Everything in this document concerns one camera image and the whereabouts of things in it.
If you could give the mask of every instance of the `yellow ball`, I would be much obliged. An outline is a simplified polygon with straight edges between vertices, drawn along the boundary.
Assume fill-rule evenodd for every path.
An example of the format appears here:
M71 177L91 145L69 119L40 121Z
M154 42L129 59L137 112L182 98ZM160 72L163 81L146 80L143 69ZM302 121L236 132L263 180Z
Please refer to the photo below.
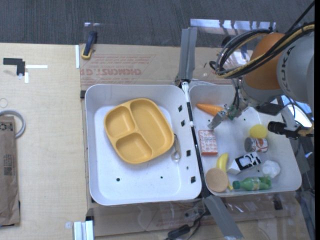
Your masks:
M252 138L263 139L268 135L268 129L262 124L256 124L251 127L249 133Z

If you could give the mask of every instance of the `metal bracket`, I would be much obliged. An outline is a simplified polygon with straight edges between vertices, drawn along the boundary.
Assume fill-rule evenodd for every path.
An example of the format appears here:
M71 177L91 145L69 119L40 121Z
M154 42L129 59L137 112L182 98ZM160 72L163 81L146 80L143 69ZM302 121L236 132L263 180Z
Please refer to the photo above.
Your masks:
M174 80L176 86L179 86L183 81L190 82L192 79L196 67L195 51L197 33L198 29L196 27L189 27L182 30L179 71Z
M25 75L26 62L22 58L3 58L3 65L16 65L16 75Z

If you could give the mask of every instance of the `toy carrot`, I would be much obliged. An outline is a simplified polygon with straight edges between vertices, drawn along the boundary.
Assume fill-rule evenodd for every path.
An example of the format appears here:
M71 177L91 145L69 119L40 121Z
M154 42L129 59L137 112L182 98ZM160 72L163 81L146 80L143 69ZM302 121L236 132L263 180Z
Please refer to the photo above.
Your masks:
M203 103L197 103L196 107L213 116L215 116L219 111L224 109L222 106L203 104Z

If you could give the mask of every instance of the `black clip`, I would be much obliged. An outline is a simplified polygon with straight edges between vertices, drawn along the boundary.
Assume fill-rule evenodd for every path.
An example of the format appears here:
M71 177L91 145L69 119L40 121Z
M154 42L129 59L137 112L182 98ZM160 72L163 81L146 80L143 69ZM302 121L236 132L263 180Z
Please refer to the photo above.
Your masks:
M89 60L91 57L92 49L91 45L96 44L98 39L98 33L96 31L91 31L89 34L88 41L86 42L85 47L82 49L81 58L84 60Z
M16 65L16 75L25 75L26 62L22 58L3 58L3 65Z

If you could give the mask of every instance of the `banana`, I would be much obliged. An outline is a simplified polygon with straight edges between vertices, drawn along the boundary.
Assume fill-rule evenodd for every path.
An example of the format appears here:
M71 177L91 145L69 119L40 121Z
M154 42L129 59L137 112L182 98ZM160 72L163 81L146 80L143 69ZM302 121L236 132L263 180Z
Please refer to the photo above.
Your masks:
M215 167L223 170L225 173L227 173L226 167L227 167L227 162L229 159L229 153L223 153L220 155L216 161ZM230 185L230 182L228 182L228 188L229 190L233 190L234 187Z

